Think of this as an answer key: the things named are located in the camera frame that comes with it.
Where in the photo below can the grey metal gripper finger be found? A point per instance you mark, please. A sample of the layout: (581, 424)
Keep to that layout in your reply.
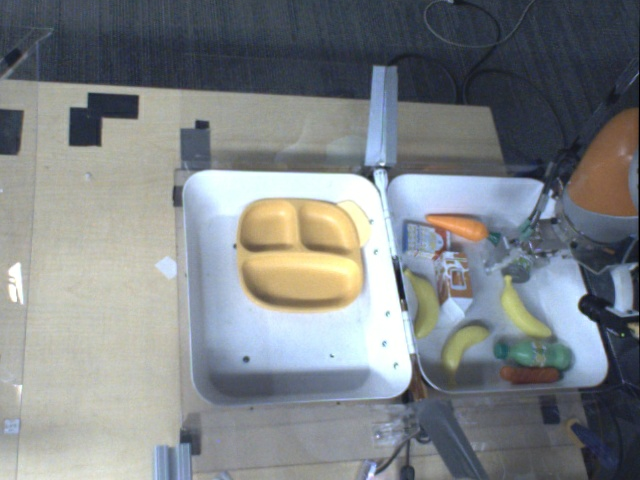
(496, 260)
(517, 270)

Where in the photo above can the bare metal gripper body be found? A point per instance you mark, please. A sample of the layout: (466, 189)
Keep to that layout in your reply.
(547, 242)

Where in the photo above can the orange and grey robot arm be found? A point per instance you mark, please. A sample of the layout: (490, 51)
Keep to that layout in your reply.
(605, 168)

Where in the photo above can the yellow banana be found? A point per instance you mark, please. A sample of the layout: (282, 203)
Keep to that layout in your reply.
(462, 345)
(520, 310)
(426, 303)

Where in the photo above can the orange and white carton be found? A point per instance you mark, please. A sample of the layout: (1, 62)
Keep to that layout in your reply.
(455, 280)

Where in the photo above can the orange carrot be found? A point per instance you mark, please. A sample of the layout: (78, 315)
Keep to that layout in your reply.
(457, 226)

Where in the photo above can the white plastic tray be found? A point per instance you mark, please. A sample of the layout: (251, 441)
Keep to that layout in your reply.
(300, 353)
(480, 198)

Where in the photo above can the blue and white carton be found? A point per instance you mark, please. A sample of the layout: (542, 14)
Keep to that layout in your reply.
(422, 240)

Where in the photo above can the green plastic bottle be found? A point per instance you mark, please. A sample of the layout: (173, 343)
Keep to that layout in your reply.
(537, 354)

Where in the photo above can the orange-red sausage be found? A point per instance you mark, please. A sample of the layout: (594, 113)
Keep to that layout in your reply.
(530, 374)

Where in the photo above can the orange divided plate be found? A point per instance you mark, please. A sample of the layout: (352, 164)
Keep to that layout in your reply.
(300, 278)

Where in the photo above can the black cylinder on white bracket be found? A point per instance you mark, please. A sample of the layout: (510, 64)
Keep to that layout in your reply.
(622, 293)

